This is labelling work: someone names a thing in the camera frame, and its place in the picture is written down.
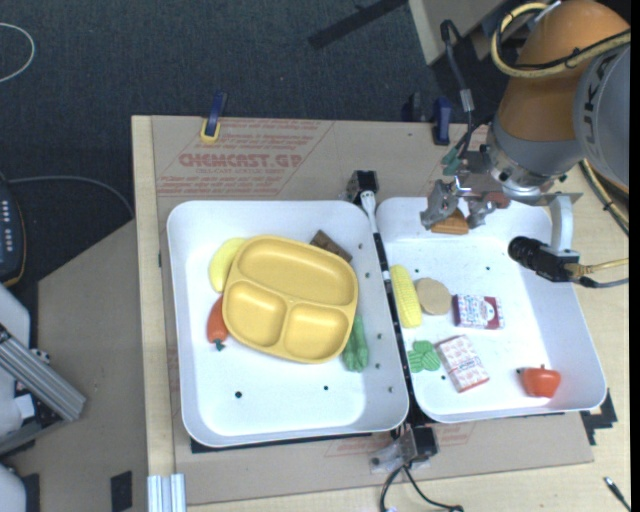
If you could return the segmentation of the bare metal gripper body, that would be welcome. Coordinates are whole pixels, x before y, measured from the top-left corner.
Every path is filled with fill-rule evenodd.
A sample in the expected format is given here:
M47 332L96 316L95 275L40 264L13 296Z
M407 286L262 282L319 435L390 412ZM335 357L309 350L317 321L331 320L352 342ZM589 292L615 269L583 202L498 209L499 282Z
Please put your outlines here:
M458 198L517 201L534 205L556 180L556 165L545 160L516 161L500 149L471 152L448 191Z

